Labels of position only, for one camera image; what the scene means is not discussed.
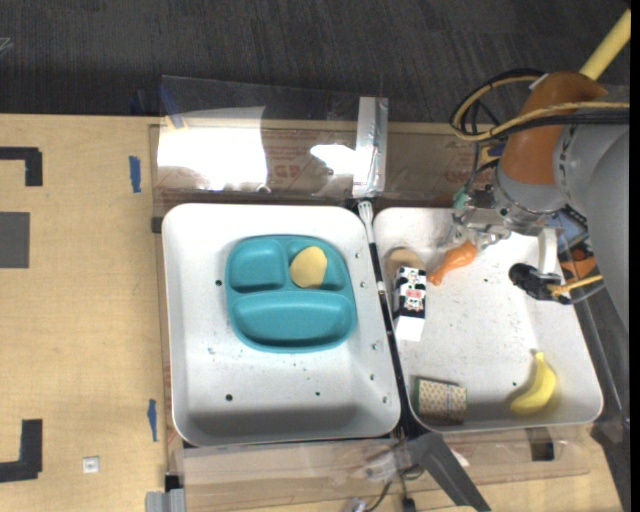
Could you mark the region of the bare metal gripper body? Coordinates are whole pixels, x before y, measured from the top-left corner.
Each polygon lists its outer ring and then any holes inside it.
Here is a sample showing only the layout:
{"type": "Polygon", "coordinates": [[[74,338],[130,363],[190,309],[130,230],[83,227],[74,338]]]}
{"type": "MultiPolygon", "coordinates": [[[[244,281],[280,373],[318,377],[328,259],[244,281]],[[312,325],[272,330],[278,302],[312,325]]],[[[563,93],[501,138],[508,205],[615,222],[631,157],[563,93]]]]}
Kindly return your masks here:
{"type": "Polygon", "coordinates": [[[453,215],[463,216],[468,236],[477,236],[478,232],[500,233],[509,236],[502,216],[495,209],[491,191],[459,189],[453,199],[453,215]]]}

